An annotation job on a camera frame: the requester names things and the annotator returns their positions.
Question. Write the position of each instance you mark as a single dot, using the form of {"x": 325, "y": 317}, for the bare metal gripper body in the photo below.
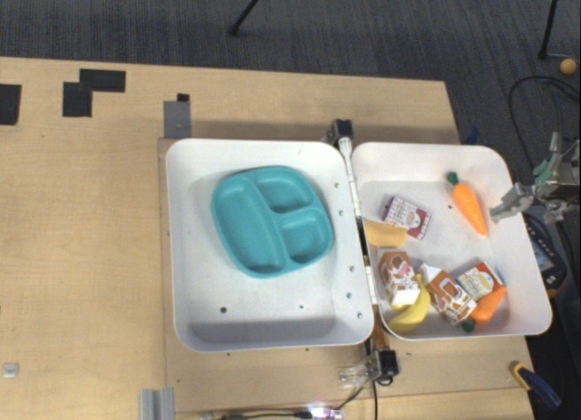
{"x": 565, "y": 178}

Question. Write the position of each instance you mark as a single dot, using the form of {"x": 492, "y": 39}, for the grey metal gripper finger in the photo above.
{"x": 556, "y": 211}
{"x": 513, "y": 200}

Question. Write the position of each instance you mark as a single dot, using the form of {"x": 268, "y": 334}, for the orange carrot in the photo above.
{"x": 469, "y": 205}
{"x": 488, "y": 307}

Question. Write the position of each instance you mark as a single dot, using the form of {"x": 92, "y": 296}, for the white plastic tray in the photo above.
{"x": 513, "y": 282}
{"x": 254, "y": 309}

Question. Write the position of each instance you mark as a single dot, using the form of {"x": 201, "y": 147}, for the orange and yellow carton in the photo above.
{"x": 479, "y": 280}

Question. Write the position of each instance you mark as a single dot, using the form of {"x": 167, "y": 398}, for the pink and white carton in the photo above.
{"x": 408, "y": 217}

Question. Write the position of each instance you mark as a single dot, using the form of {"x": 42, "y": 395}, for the small yellow ball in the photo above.
{"x": 568, "y": 66}

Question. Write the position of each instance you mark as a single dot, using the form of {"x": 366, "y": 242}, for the brown and white carton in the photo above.
{"x": 451, "y": 295}
{"x": 396, "y": 273}

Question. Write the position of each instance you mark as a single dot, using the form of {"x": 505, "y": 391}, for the yellow banana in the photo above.
{"x": 415, "y": 316}

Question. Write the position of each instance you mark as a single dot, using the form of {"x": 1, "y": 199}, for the thin black and white rod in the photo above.
{"x": 352, "y": 175}

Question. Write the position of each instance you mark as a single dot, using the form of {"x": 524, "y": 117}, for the blue divided plate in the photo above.
{"x": 245, "y": 227}

